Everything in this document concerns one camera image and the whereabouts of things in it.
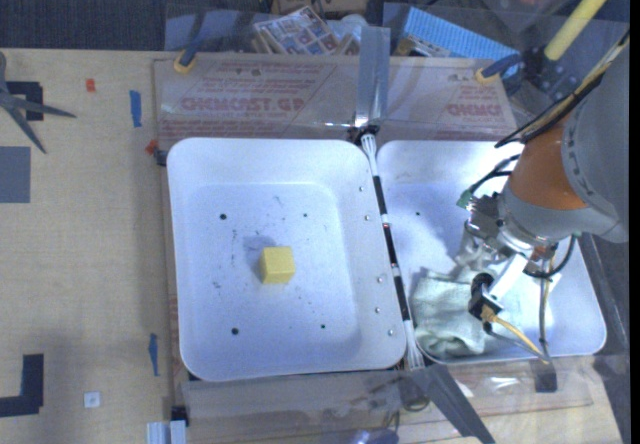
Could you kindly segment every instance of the yellow block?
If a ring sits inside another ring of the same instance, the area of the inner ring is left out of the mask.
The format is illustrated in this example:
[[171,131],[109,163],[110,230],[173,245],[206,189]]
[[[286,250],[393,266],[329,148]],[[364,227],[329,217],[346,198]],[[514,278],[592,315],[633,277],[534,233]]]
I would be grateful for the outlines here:
[[264,247],[260,254],[263,284],[284,284],[296,271],[291,247]]

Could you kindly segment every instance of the beige tabletop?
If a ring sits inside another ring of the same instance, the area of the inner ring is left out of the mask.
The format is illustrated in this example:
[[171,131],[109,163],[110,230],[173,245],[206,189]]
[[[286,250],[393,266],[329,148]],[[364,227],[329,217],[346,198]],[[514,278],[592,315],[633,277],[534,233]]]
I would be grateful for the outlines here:
[[[0,444],[144,443],[147,423],[167,421],[175,401],[162,169],[145,150],[156,138],[153,60],[172,54],[3,52],[7,79],[39,82],[46,104],[77,119],[32,123],[42,154],[0,113],[0,146],[31,148],[31,202],[0,204],[0,397],[20,392],[23,355],[42,353],[45,364],[44,406],[0,419]],[[139,127],[130,91],[141,98]],[[620,442],[591,360],[562,364],[570,382],[544,400],[496,404],[478,395],[486,389],[469,398],[498,442]],[[465,385],[486,378],[451,372]],[[100,405],[85,407],[96,392]],[[477,442],[429,411],[402,418],[402,442]],[[195,422],[188,442],[214,441]]]

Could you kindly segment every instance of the white square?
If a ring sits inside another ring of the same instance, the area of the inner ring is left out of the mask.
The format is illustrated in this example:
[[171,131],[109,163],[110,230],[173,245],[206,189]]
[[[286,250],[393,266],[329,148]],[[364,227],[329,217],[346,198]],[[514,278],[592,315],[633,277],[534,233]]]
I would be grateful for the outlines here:
[[90,391],[84,393],[84,407],[95,408],[100,406],[100,391]]

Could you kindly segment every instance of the yellow tube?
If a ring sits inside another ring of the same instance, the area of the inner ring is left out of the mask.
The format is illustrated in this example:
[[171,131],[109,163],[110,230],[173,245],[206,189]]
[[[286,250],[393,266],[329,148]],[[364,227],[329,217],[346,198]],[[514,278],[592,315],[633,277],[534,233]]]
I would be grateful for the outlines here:
[[562,28],[544,50],[545,56],[557,61],[607,0],[582,0]]

